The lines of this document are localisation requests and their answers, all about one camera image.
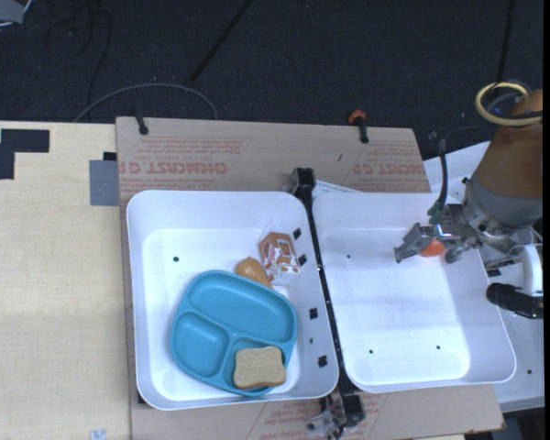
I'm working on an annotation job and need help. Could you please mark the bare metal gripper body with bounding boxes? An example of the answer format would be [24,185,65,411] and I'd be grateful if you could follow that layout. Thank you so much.
[432,203,518,253]

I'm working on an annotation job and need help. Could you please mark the small orange ball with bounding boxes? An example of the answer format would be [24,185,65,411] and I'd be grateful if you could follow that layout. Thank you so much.
[418,237,446,259]

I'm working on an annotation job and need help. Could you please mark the white plastic tray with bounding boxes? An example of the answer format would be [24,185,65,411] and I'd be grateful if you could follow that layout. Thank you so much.
[126,189,341,413]
[311,190,518,394]

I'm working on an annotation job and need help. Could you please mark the brown and white carton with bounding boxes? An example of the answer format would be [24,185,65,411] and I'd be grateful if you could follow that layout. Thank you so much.
[257,230,303,288]

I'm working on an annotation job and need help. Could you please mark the tan chicken drumstick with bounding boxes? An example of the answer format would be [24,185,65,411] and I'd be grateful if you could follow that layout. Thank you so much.
[235,256,274,289]

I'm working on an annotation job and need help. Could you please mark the brown cardboard board red print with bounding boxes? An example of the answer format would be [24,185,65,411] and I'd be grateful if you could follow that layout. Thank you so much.
[115,115,506,440]

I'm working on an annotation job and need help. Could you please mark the blue divided plate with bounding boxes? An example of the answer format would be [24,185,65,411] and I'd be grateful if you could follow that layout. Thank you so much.
[169,269,300,398]

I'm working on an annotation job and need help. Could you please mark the tan bread slice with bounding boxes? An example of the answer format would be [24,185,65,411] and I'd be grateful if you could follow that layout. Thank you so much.
[232,345,289,391]

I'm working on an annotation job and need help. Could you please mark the black cylinder on white bracket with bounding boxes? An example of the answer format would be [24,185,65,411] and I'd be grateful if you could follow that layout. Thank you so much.
[485,243,545,321]

